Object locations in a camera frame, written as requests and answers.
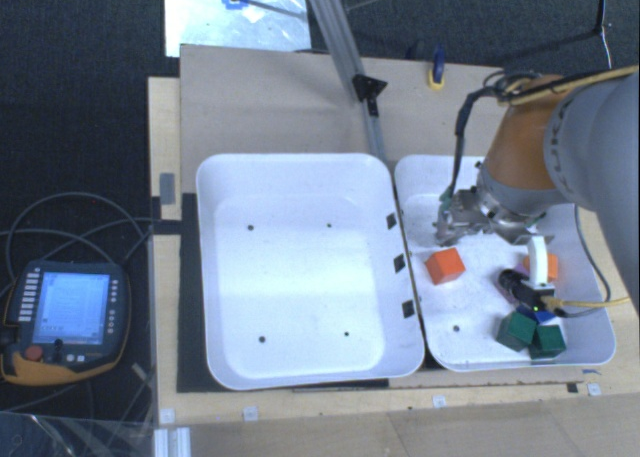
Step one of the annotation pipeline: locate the green cube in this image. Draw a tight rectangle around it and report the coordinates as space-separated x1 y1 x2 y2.
495 311 539 353
528 324 568 361

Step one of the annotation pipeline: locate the blue cube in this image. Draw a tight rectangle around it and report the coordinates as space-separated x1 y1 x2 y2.
516 304 557 327

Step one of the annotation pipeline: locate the black cylinder on white bracket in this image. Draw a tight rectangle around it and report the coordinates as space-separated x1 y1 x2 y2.
497 236 559 309

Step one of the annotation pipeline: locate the brown cardboard board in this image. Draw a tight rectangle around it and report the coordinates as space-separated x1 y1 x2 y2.
178 43 627 392

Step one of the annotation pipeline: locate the white plastic tray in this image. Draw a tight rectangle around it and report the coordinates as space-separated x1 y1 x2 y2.
195 152 427 392
393 153 618 373

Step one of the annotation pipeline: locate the orange cube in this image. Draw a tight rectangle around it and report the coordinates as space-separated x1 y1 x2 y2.
522 252 560 284
424 246 467 287

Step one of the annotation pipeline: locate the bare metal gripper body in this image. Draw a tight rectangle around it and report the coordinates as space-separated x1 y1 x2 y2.
448 178 555 246

